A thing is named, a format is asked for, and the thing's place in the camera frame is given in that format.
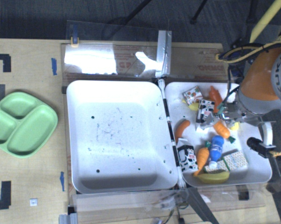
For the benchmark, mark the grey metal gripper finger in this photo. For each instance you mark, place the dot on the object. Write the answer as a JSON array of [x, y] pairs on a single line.
[[212, 118], [205, 125]]

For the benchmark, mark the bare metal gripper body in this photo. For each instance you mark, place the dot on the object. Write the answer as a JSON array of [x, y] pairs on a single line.
[[235, 114]]

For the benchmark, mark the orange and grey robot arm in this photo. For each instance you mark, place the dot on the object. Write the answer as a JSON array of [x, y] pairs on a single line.
[[259, 83]]

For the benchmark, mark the black and white cow carton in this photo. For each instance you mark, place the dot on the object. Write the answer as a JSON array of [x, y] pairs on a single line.
[[205, 108], [188, 158]]

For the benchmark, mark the small yellow toy piece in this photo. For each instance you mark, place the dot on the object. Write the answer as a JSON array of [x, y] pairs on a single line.
[[235, 126], [194, 107]]

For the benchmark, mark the orange carrot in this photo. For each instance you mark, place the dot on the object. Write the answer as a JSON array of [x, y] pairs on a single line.
[[202, 157], [221, 129]]

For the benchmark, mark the orange sausage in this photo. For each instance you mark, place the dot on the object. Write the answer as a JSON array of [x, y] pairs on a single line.
[[182, 129]]

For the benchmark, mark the blue bottle with white cap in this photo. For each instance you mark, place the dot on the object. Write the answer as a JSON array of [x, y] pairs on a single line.
[[216, 149]]

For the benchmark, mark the white carton with red print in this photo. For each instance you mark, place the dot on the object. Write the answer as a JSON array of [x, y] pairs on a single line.
[[192, 95]]

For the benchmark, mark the patterned beige packet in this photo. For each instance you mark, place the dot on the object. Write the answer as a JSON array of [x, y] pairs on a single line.
[[218, 166], [235, 160]]

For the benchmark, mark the yellow banana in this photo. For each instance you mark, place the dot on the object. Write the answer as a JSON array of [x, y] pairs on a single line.
[[213, 177]]

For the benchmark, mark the white plastic tray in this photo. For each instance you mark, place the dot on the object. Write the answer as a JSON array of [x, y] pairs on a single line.
[[247, 174], [121, 136]]

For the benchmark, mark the green divided plate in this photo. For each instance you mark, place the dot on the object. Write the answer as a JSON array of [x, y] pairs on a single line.
[[23, 125]]

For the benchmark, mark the small white square block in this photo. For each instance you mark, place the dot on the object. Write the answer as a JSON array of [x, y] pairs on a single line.
[[33, 202]]

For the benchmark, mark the black cylinder on white bracket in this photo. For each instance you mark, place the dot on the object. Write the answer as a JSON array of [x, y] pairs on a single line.
[[259, 146]]

